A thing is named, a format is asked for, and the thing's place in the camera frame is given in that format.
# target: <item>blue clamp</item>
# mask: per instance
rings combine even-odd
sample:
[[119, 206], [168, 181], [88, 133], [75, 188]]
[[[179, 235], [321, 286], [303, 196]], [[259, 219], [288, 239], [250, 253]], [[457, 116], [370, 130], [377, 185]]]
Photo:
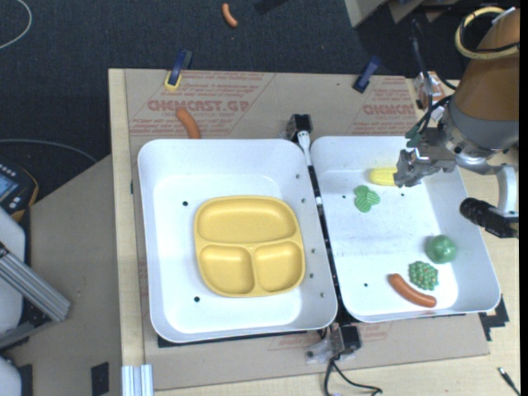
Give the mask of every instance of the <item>blue clamp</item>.
[[180, 72], [189, 68], [191, 61], [192, 51], [180, 49], [178, 56], [176, 57], [176, 61], [172, 66], [172, 71], [169, 72], [165, 78], [165, 88], [168, 91], [173, 92], [177, 90], [177, 88], [180, 86], [180, 82], [182, 81]]
[[352, 88], [361, 93], [365, 92], [365, 89], [369, 85], [370, 76], [375, 72], [375, 70], [381, 65], [381, 60], [376, 56], [370, 58], [369, 63], [363, 68], [361, 75], [356, 79]]

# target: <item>toy food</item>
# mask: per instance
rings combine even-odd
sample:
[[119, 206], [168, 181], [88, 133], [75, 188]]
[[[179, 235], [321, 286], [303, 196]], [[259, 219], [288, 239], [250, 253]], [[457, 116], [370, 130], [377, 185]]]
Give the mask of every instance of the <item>toy food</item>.
[[457, 251], [453, 241], [443, 234], [430, 239], [426, 245], [426, 254], [437, 264], [453, 261]]
[[229, 5], [227, 3], [224, 3], [222, 5], [222, 15], [224, 15], [224, 19], [226, 22], [228, 22], [229, 26], [236, 28], [238, 26], [238, 21], [231, 15], [231, 11], [229, 10]]
[[393, 286], [394, 290], [413, 304], [427, 308], [433, 308], [436, 306], [436, 298], [434, 296], [425, 295], [422, 292], [413, 289], [398, 273], [389, 275], [389, 283]]
[[426, 262], [416, 261], [409, 265], [411, 283], [424, 290], [434, 290], [438, 285], [438, 270]]
[[189, 138], [199, 139], [201, 137], [196, 120], [186, 109], [183, 107], [179, 108], [176, 112], [176, 118], [185, 126]]
[[398, 171], [396, 167], [377, 167], [370, 171], [369, 179], [372, 183], [382, 186], [396, 186], [394, 174]]
[[354, 204], [361, 213], [368, 213], [372, 205], [379, 204], [381, 201], [380, 196], [365, 185], [358, 186], [354, 193], [356, 194]]

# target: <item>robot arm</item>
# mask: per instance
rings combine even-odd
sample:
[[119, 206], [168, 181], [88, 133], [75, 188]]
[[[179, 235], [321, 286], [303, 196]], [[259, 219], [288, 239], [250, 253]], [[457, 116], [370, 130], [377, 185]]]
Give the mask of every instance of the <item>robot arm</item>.
[[[477, 49], [467, 49], [464, 28], [488, 16], [495, 17], [492, 27]], [[452, 172], [457, 165], [481, 175], [497, 175], [497, 207], [469, 198], [460, 212], [501, 238], [518, 237], [515, 168], [492, 166], [488, 160], [519, 140], [520, 24], [520, 9], [504, 12], [496, 7], [480, 9], [462, 21], [455, 45], [471, 58], [468, 68], [455, 93], [443, 101], [445, 110], [437, 127], [427, 127], [426, 118], [406, 134], [411, 149], [400, 152], [394, 174], [400, 187], [415, 186], [440, 170]], [[429, 105], [426, 116], [431, 111]]]

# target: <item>white cable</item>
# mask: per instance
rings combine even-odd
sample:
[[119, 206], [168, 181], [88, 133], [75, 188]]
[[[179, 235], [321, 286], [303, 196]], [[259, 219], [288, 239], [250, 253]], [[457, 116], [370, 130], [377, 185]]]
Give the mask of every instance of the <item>white cable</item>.
[[0, 45], [0, 50], [5, 49], [9, 45], [14, 44], [17, 41], [19, 41], [20, 38], [22, 38], [25, 34], [27, 34], [27, 31], [30, 30], [31, 24], [33, 23], [33, 15], [31, 14], [30, 7], [22, 0], [14, 0], [14, 1], [19, 2], [27, 10], [27, 14], [29, 15], [29, 20], [27, 22], [26, 29], [19, 36], [17, 36], [14, 40], [8, 41], [7, 43]]

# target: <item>dark carpet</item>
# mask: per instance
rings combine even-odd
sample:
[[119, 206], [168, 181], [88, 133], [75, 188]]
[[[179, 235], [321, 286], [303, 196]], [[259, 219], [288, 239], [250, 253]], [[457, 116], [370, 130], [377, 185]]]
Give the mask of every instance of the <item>dark carpet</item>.
[[[415, 12], [395, 24], [382, 6], [356, 29], [343, 0], [23, 0], [33, 22], [16, 43], [0, 49], [0, 140], [65, 144], [95, 159], [110, 153], [109, 68], [169, 69], [184, 46], [193, 69], [359, 73], [370, 56], [378, 74], [414, 77], [411, 20], [418, 19], [431, 57], [428, 68], [460, 78], [464, 60], [453, 35], [463, 15], [483, 3], [461, 0], [434, 22]], [[228, 2], [240, 22], [226, 26]], [[27, 23], [24, 7], [0, 0], [0, 45]], [[0, 153], [40, 183], [40, 198], [91, 165], [79, 153], [44, 144], [6, 144]]]

